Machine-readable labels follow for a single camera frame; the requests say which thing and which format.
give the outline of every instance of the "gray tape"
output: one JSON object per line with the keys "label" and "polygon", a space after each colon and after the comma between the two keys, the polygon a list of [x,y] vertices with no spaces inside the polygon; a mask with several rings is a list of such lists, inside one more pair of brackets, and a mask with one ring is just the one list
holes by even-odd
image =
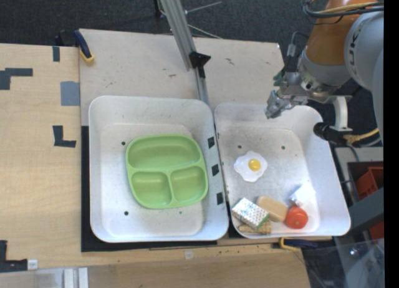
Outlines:
{"label": "gray tape", "polygon": [[79,106],[80,105],[80,85],[73,81],[60,83],[61,87],[61,105]]}
{"label": "gray tape", "polygon": [[52,47],[52,60],[54,62],[60,62],[60,48],[57,46]]}

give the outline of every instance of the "toy fried egg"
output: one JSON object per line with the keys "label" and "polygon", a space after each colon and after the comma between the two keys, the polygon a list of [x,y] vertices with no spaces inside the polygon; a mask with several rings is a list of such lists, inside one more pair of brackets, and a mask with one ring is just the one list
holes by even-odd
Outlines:
{"label": "toy fried egg", "polygon": [[255,182],[266,171],[267,161],[262,155],[248,151],[234,162],[234,170],[241,175],[244,181]]}

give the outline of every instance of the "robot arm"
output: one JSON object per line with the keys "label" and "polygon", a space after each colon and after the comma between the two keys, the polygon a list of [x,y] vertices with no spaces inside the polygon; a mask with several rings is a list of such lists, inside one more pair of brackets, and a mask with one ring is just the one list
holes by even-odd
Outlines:
{"label": "robot arm", "polygon": [[[334,92],[350,78],[371,91],[377,125],[383,139],[383,4],[377,0],[329,0],[325,9],[311,12],[313,0],[303,0],[304,12],[317,17],[302,51],[296,72],[283,69],[265,109],[268,118],[308,100],[333,103],[337,113],[334,130],[348,132],[346,100]],[[294,51],[289,47],[288,55]]]}

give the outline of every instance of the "egg yolk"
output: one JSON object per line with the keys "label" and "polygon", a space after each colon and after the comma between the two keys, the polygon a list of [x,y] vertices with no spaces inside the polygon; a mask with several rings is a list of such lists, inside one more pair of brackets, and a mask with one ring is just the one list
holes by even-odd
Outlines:
{"label": "egg yolk", "polygon": [[261,162],[256,158],[251,158],[248,162],[248,166],[252,171],[259,171],[261,169]]}

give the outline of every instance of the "green divided plate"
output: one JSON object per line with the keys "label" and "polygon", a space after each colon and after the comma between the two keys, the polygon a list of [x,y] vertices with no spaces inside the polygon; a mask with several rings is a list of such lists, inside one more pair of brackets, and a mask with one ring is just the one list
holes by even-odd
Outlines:
{"label": "green divided plate", "polygon": [[126,149],[130,188],[144,207],[195,204],[208,192],[208,174],[200,146],[182,134],[139,137]]}

